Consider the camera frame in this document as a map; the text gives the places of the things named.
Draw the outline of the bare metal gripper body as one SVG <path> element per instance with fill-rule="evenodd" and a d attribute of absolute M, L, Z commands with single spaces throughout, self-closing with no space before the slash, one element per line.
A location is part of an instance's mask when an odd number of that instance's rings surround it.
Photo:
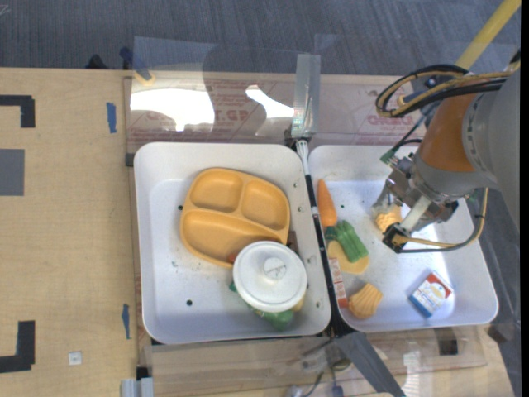
<path fill-rule="evenodd" d="M 385 181 L 395 199 L 408 207 L 404 222 L 446 222 L 459 207 L 458 198 L 429 185 L 419 171 L 421 159 L 411 154 L 388 163 L 391 173 Z"/>

